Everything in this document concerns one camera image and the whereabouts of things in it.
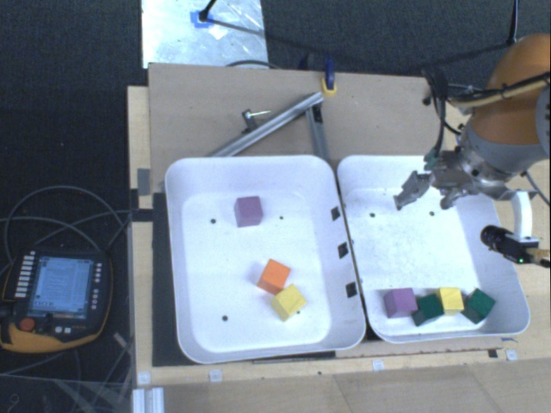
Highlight brown cardboard board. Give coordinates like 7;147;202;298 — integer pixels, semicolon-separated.
146;62;512;360

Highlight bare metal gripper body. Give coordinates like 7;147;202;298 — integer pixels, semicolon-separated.
429;149;523;200

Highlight yellow cube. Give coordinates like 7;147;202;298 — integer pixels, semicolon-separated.
270;283;308;323
436;287;465;317

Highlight green cube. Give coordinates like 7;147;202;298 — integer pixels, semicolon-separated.
411;293;446;328
460;287;497;325

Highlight black cylinder on white bracket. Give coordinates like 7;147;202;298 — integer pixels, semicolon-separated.
480;190;541;265

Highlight white plastic tray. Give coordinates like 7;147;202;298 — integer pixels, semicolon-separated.
336;154;531;345
164;154;368;365

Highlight orange cube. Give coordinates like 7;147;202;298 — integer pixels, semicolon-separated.
257;258;292;296

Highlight purple cube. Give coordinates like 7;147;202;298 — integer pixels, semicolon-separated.
382;287;419;319
233;195;264;229

